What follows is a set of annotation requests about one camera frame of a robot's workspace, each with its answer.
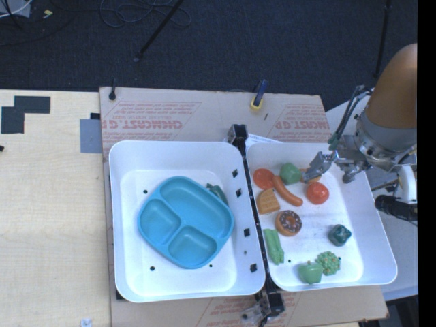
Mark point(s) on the orange toy food piece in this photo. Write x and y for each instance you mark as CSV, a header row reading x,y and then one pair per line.
x,y
316,180

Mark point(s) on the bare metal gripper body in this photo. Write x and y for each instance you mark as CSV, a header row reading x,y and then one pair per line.
x,y
373,155

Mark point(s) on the green toy broccoli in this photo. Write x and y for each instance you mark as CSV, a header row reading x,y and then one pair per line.
x,y
328,263

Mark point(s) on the yellow toy bread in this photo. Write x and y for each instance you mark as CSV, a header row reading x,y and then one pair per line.
x,y
267,201

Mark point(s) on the orange toy sausage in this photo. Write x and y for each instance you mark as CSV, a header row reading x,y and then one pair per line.
x,y
287,192

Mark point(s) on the white paper sheet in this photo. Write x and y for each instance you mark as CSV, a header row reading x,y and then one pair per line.
x,y
262,139

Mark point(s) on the orange-red toy tomato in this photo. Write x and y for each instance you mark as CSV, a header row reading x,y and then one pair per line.
x,y
317,193
263,178

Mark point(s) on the blue divided plate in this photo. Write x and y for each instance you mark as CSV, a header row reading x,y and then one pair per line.
x,y
185,221

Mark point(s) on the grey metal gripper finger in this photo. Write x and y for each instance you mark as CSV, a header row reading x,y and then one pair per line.
x,y
311,175
322,162

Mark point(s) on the light green toy pepper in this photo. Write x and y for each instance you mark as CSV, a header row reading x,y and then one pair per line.
x,y
310,273
290,173

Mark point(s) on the white plastic tray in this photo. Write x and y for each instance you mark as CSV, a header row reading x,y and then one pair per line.
x,y
136,155
357,216

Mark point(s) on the black cylinder on white bracket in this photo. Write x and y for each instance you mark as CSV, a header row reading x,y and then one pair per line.
x,y
395,207

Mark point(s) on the brown cardboard board red print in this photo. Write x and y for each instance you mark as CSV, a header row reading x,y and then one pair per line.
x,y
190,118

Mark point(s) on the brown toy doughnut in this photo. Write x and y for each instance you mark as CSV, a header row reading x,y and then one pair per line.
x,y
282,224

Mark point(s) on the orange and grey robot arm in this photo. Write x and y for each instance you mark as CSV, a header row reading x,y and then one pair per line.
x,y
395,90

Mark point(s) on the green toy asparagus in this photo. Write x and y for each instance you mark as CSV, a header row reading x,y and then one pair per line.
x,y
274,247

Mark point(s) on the dark green toy vegetable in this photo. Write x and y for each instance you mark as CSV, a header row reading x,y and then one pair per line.
x,y
218,191

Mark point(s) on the thin black rod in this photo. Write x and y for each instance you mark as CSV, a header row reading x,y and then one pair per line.
x,y
259,230

